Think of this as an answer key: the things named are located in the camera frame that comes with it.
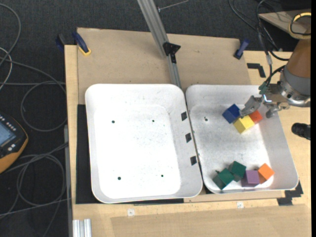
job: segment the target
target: screen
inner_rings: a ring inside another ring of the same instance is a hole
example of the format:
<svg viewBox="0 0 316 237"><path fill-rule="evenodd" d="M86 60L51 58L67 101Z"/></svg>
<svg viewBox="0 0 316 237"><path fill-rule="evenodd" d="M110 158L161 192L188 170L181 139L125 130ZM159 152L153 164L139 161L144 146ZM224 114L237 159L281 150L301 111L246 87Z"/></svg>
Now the screen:
<svg viewBox="0 0 316 237"><path fill-rule="evenodd" d="M15 138L14 133L2 123L0 123L0 145L5 144L7 141L12 140L13 138Z"/></svg>

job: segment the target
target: purple cube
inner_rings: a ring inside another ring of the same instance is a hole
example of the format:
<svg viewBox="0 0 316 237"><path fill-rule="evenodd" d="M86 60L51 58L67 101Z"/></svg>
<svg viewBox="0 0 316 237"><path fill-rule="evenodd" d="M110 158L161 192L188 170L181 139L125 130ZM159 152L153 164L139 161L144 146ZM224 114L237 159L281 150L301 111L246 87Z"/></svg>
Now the purple cube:
<svg viewBox="0 0 316 237"><path fill-rule="evenodd" d="M260 184L259 173L257 170L246 170L244 177L241 180L243 187L255 187Z"/></svg>
<svg viewBox="0 0 316 237"><path fill-rule="evenodd" d="M229 124L233 123L240 116L238 106L233 104L224 111L222 116L228 121Z"/></svg>

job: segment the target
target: dark carpet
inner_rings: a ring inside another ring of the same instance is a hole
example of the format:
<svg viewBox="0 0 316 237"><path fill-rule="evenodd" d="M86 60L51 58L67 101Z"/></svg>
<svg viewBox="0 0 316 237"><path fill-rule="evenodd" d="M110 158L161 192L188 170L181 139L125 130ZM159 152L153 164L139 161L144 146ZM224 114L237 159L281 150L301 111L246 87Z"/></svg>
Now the dark carpet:
<svg viewBox="0 0 316 237"><path fill-rule="evenodd" d="M154 0L165 7L184 0ZM276 11L310 8L311 0L277 0L272 2ZM64 56L55 44L56 36L62 33L67 42L74 41L71 32L76 27L148 31L136 0L0 0L19 15L22 32L11 56L14 61L38 68L58 81L64 81ZM253 27L257 24L257 2L234 0L234 5ZM269 12L261 8L260 12ZM240 20L228 5L228 0L189 0L188 2L161 11L167 33L237 38L250 40L249 50L261 50L257 33ZM297 41L283 31L265 24L278 48L293 51ZM0 47L9 50L18 31L17 20L7 9L0 7ZM9 65L0 67L0 81L8 73ZM9 82L42 82L49 78L21 66L14 65ZM30 137L23 155L43 154L64 143L63 127L53 132L39 132L23 121L20 113L21 101L30 86L5 85L0 91L0 111L17 119ZM66 99L56 85L42 85L26 98L22 110L32 126L50 129L63 123L66 117ZM64 151L54 154L65 167ZM17 196L19 169L0 174L0 215L6 213ZM31 164L21 185L23 196L33 203L43 204L59 196L62 172L52 161L43 159ZM14 216L0 219L2 236L43 236L59 205L56 217L47 236L67 236L67 203L22 211ZM32 208L18 199L12 211Z"/></svg>

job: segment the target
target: white tray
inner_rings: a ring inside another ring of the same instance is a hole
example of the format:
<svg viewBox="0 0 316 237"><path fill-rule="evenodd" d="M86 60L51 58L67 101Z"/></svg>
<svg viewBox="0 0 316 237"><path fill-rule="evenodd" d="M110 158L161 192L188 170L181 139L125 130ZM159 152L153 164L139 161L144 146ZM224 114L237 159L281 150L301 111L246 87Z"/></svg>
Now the white tray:
<svg viewBox="0 0 316 237"><path fill-rule="evenodd" d="M95 84L85 101L92 191L98 200L200 193L202 178L182 90L169 84Z"/></svg>
<svg viewBox="0 0 316 237"><path fill-rule="evenodd" d="M290 190L298 184L298 175L277 114L266 118L268 109L262 105L259 112L264 119L242 134L222 116L232 104L243 109L249 97L256 94L258 86L252 85L193 85L186 91L203 180L214 193ZM222 171L234 160L249 170L267 163L275 174L255 188L243 188L241 181L232 181L220 190L212 180L217 175L216 170Z"/></svg>

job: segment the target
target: colored block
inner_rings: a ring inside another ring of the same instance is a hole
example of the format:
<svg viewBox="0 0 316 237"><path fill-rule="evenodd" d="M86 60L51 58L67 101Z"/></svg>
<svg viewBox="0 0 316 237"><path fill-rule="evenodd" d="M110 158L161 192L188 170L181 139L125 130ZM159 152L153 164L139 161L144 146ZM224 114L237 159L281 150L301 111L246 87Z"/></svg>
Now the colored block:
<svg viewBox="0 0 316 237"><path fill-rule="evenodd" d="M233 123L240 116L238 106L233 104L223 112L222 116L228 121L229 124Z"/></svg>
<svg viewBox="0 0 316 237"><path fill-rule="evenodd" d="M252 119L249 116L244 116L243 118L238 118L234 122L234 126L236 127L236 129L239 133L243 133L248 128L254 126L254 124L255 123L252 121Z"/></svg>
<svg viewBox="0 0 316 237"><path fill-rule="evenodd" d="M260 178L260 184L263 184L275 174L275 172L266 163L258 169L258 173Z"/></svg>
<svg viewBox="0 0 316 237"><path fill-rule="evenodd" d="M214 183L222 190L224 189L230 182L232 182L234 176L232 173L224 168L222 172L219 172L217 176L213 178Z"/></svg>
<svg viewBox="0 0 316 237"><path fill-rule="evenodd" d="M229 165L228 170L233 174L234 181L240 181L245 175L246 166L242 165L238 161L234 161L231 165Z"/></svg>
<svg viewBox="0 0 316 237"><path fill-rule="evenodd" d="M243 187L255 187L260 184L259 173L257 170L246 170L244 178L241 180Z"/></svg>
<svg viewBox="0 0 316 237"><path fill-rule="evenodd" d="M249 117L252 119L252 121L257 124L259 123L263 118L258 110L253 112L252 114L249 114Z"/></svg>

